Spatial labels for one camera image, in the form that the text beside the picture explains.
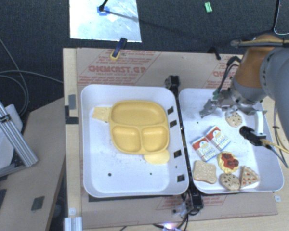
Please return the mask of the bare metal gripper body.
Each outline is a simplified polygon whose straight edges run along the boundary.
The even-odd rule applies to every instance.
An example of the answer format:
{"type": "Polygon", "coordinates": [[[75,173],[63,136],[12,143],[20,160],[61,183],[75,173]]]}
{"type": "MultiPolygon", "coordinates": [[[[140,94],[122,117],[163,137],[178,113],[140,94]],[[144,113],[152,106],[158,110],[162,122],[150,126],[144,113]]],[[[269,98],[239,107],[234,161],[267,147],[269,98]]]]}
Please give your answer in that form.
{"type": "Polygon", "coordinates": [[[246,97],[238,91],[221,91],[216,100],[217,106],[232,105],[235,111],[239,110],[245,114],[253,114],[256,110],[253,106],[261,100],[261,96],[255,93],[248,94],[246,97]]]}

